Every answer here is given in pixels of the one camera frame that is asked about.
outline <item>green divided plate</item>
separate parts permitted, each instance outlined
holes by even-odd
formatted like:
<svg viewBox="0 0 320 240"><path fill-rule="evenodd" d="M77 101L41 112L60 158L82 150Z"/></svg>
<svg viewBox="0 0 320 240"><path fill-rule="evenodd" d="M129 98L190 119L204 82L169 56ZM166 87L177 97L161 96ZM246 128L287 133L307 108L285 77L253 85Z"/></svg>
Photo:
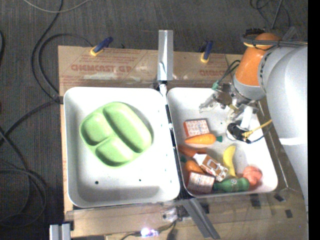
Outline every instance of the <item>green divided plate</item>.
<svg viewBox="0 0 320 240"><path fill-rule="evenodd" d="M113 168L130 163L152 143L147 126L122 102L111 102L93 111L83 119L79 132L92 153Z"/></svg>

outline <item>blue and yellow clamp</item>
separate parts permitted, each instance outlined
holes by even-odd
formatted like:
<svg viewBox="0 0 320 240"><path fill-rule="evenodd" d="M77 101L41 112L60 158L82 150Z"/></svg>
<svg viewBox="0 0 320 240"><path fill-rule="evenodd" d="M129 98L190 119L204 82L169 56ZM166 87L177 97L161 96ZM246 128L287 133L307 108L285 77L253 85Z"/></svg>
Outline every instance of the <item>blue and yellow clamp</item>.
<svg viewBox="0 0 320 240"><path fill-rule="evenodd" d="M209 56L210 56L210 52L212 50L212 46L213 46L212 41L205 42L205 48L204 48L204 51L202 51L202 55L201 55L201 61L203 63L207 63L209 61Z"/></svg>
<svg viewBox="0 0 320 240"><path fill-rule="evenodd" d="M102 53L103 48L109 47L109 44L113 41L114 39L109 36L108 38L104 39L101 43L96 45L90 50L91 55L97 56L99 53Z"/></svg>

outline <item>yellow banana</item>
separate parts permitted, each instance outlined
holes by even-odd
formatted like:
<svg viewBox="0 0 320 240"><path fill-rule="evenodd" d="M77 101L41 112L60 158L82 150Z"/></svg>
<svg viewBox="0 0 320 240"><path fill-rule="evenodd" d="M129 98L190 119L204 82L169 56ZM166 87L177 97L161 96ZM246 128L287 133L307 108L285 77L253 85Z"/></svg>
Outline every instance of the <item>yellow banana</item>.
<svg viewBox="0 0 320 240"><path fill-rule="evenodd" d="M228 174L230 176L237 178L234 163L232 162L232 159L234 157L235 152L236 152L235 145L228 146L224 150L224 152L223 152L223 165L229 169Z"/></svg>

